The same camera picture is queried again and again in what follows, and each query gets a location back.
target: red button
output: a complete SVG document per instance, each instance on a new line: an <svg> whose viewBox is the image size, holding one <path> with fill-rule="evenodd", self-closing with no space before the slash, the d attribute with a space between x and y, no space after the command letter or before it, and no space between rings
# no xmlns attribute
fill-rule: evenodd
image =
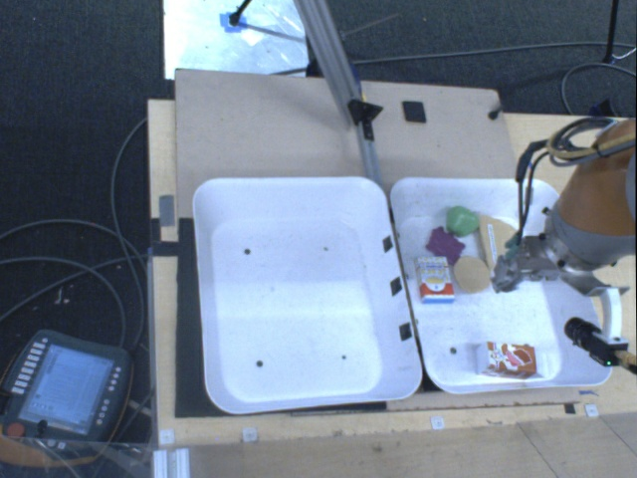
<svg viewBox="0 0 637 478"><path fill-rule="evenodd" d="M9 437L24 437L25 433L27 433L27 429L22 423L11 423L7 427L7 435Z"/></svg>

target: black bracket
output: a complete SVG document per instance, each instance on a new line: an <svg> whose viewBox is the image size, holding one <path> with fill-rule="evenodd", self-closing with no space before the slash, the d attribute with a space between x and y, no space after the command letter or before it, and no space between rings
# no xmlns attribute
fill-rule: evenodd
<svg viewBox="0 0 637 478"><path fill-rule="evenodd" d="M374 141L374 130L371 126L371 122L382 112L382 107L361 100L351 100L347 104L347 107L349 108L349 114L354 123L359 125L362 122L365 139Z"/></svg>

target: black floor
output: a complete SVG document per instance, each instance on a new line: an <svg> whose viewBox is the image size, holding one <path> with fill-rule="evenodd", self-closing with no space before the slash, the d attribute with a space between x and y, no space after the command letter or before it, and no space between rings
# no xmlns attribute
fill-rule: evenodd
<svg viewBox="0 0 637 478"><path fill-rule="evenodd" d="M562 77L604 56L611 0L328 0L338 28L399 17L345 34L354 61L468 52L532 44L595 42L446 59L359 65L367 80L497 89L507 112L563 114ZM621 0L618 43L635 44L636 0ZM122 143L145 117L151 98L171 98L163 78L162 0L0 0L0 235L25 223L73 218L114 228L111 173ZM629 49L617 47L617 55ZM617 67L635 71L635 55ZM608 100L635 116L635 79L613 69L573 74L568 100L578 114ZM121 231L145 253L149 244L145 129L119 165L115 205ZM78 270L50 261L6 264L17 257L58 257L86 265L122 257L111 235L76 223L29 228L0 240L0 318L34 292ZM132 390L148 394L145 308L125 263L102 270L125 307L125 344L135 346ZM40 328L116 344L120 319L109 290L85 276L0 319L0 369ZM143 441L138 416L126 441ZM0 476L4 472L0 464Z"/></svg>

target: empty white tray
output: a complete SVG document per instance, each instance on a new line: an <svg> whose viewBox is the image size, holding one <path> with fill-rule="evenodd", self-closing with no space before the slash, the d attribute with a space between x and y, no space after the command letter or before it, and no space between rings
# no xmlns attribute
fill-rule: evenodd
<svg viewBox="0 0 637 478"><path fill-rule="evenodd" d="M422 378L387 200L344 178L194 196L205 382L234 414L399 399Z"/></svg>
<svg viewBox="0 0 637 478"><path fill-rule="evenodd" d="M528 234L543 230L544 207L552 207L557 193L548 184L533 182ZM518 228L518 192L512 180L406 178L391 190L398 243L407 288L417 320L425 368L432 380L452 393L529 387L600 384L610 376L603 367L575 347L564 334L571 317L598 324L589 298L561 281L523 282L511 293L496 294L490 287L466 294L454 280L452 304L420 302L414 260L431 256L425 245L434 228L444 226L447 210L463 205ZM484 258L477 233L460 239L463 255ZM526 380L479 375L475 348L486 341L535 346L540 377Z"/></svg>

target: display screen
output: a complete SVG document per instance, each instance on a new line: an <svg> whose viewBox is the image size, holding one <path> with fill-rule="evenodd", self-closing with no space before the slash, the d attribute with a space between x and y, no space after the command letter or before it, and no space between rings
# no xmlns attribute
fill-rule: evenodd
<svg viewBox="0 0 637 478"><path fill-rule="evenodd" d="M113 361L50 345L19 417L89 433Z"/></svg>

